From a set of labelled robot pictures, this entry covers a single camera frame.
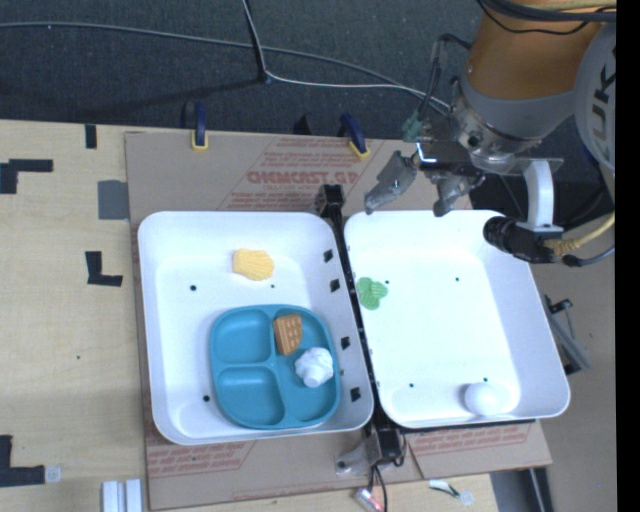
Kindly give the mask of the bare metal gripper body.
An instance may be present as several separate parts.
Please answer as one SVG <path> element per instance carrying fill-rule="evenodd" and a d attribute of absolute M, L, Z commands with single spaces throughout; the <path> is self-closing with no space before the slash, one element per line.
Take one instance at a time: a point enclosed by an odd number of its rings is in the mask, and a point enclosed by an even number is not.
<path fill-rule="evenodd" d="M 416 121 L 416 168 L 432 175 L 508 174 L 517 155 L 532 147 L 530 137 L 489 121 L 467 101 L 448 108 L 424 101 Z"/>

